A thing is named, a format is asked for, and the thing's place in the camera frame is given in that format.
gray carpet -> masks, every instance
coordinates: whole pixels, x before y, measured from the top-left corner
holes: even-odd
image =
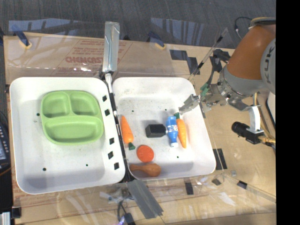
[[[78,25],[82,28],[79,35],[102,38],[104,28],[98,23],[114,21],[120,23],[121,39],[128,36],[146,41],[151,30],[165,43],[212,46],[216,34],[227,27],[229,33],[220,47],[235,48],[240,42],[235,20],[240,16],[276,17],[276,0],[0,0],[0,14],[0,26],[7,35],[12,35],[9,21],[56,18],[83,21]],[[237,21],[241,36],[248,24],[248,19]],[[25,28],[44,33],[57,33],[58,29]],[[0,110],[6,114],[4,73],[0,49]]]

orange carrot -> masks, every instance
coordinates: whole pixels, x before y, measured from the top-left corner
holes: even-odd
[[[178,137],[183,148],[187,148],[187,129],[183,119],[180,118],[179,112],[175,113],[178,128]]]
[[[124,116],[121,117],[121,131],[124,143],[132,143],[133,142],[133,133],[130,129],[130,126]]]
[[[144,163],[151,162],[154,158],[154,151],[147,145],[141,145],[136,150],[137,157]]]

green plate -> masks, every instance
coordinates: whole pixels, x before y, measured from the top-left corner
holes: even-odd
[[[99,103],[85,91],[47,93],[41,103],[41,118],[46,137],[55,144],[92,143],[104,131]]]

